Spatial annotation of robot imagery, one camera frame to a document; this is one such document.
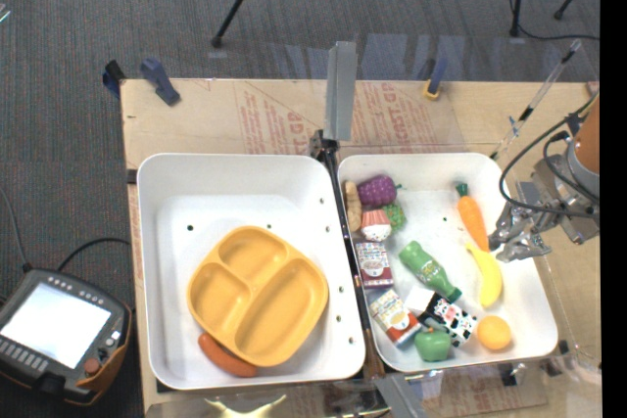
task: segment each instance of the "hot dog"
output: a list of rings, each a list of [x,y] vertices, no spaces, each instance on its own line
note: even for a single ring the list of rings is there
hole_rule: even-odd
[[[227,353],[210,334],[201,334],[198,345],[213,364],[227,373],[243,378],[257,376],[257,366]]]

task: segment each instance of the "toy banana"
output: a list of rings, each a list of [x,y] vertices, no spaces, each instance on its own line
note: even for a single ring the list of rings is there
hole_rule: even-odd
[[[490,253],[481,251],[470,242],[466,243],[466,249],[472,253],[481,271],[483,282],[479,300],[481,306],[488,307],[499,298],[503,290],[503,276],[499,263]]]

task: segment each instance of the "carrot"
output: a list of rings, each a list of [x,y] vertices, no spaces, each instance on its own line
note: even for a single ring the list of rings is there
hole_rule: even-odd
[[[227,373],[244,378],[257,376],[257,366],[226,352],[209,333],[198,337],[198,345],[213,364]]]
[[[483,221],[483,213],[477,201],[468,195],[468,185],[460,183],[455,187],[459,193],[458,211],[461,221],[477,246],[486,252],[490,251],[488,233]]]

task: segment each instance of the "green apple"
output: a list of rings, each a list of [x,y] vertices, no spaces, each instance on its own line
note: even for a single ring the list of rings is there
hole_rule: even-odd
[[[451,337],[444,331],[435,331],[429,328],[427,331],[418,332],[413,337],[413,344],[420,357],[425,362],[437,362],[445,360],[449,356]]]

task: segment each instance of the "dark gray fabric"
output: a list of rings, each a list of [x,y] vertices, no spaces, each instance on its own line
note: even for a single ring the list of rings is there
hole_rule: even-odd
[[[542,81],[573,35],[582,47],[560,81],[600,79],[601,0],[245,0],[214,48],[234,0],[0,0],[0,186],[14,207],[24,250],[56,266],[90,239],[129,238],[120,103],[102,73],[117,60],[129,77],[161,60],[172,77],[326,78],[327,51],[356,41],[359,78],[415,79],[428,58],[447,57],[445,80]],[[68,271],[133,303],[129,248],[86,250]],[[21,263],[0,204],[0,294]],[[89,409],[68,407],[0,379],[0,417],[142,414],[138,353],[130,348],[109,392]]]

